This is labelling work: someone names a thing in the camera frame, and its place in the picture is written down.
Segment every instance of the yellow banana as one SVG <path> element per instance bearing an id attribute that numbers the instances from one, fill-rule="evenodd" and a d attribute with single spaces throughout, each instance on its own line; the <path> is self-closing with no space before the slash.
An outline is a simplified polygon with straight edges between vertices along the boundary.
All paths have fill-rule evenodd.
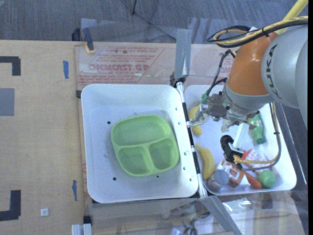
<path id="1" fill-rule="evenodd" d="M 196 144 L 195 147 L 200 151 L 203 161 L 202 177 L 207 180 L 215 171 L 214 157 L 209 149 Z"/>
<path id="2" fill-rule="evenodd" d="M 196 116 L 196 112 L 197 112 L 198 108 L 199 108 L 199 105 L 191 108 L 191 110 L 189 111 L 189 118 L 190 119 L 193 119 Z M 202 128 L 200 125 L 197 125 L 191 129 L 197 135 L 202 134 Z"/>

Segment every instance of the gray square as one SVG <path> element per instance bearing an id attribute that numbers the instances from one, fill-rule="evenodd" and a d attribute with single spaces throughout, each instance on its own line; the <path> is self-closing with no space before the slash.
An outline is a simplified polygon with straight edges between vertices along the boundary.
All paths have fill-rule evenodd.
<path id="1" fill-rule="evenodd" d="M 0 116 L 14 116 L 14 89 L 0 88 Z"/>

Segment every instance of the green plate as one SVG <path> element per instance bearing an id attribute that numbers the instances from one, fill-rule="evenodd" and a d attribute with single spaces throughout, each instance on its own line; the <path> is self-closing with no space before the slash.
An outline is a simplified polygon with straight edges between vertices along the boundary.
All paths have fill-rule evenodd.
<path id="1" fill-rule="evenodd" d="M 175 135 L 159 115 L 139 115 L 118 121 L 112 127 L 111 140 L 120 166 L 135 177 L 169 170 L 179 162 Z"/>

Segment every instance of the green bottle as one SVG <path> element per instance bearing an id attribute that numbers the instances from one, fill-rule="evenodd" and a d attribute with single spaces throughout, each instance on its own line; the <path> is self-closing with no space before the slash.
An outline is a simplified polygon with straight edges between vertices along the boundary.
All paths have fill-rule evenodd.
<path id="1" fill-rule="evenodd" d="M 260 112 L 257 111 L 256 114 L 248 118 L 248 123 L 254 125 L 253 129 L 250 129 L 251 134 L 253 135 L 254 139 L 256 140 L 257 144 L 265 143 L 265 138 L 263 136 L 263 124 L 260 117 Z"/>

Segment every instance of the gray floor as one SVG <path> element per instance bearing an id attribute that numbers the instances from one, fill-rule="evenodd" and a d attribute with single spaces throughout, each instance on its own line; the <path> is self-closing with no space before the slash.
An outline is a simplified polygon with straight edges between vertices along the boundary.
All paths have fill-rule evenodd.
<path id="1" fill-rule="evenodd" d="M 172 27 L 187 28 L 196 25 L 206 36 L 234 24 L 262 27 L 277 22 L 287 14 L 297 0 L 137 0 L 136 13 L 130 14 L 133 0 L 0 0 L 0 39 L 71 41 L 72 33 L 81 28 L 82 19 L 123 22 L 124 31 L 95 32 L 95 40 L 126 39 L 134 35 L 135 41 L 175 42 L 168 35 L 146 39 L 135 36 L 151 25 L 163 26 L 162 32 L 171 34 Z M 308 15 L 306 7 L 301 15 Z M 204 24 L 193 24 L 204 20 Z M 298 173 L 296 190 L 308 189 L 308 133 L 298 110 L 280 108 L 285 135 L 291 133 L 288 146 Z"/>

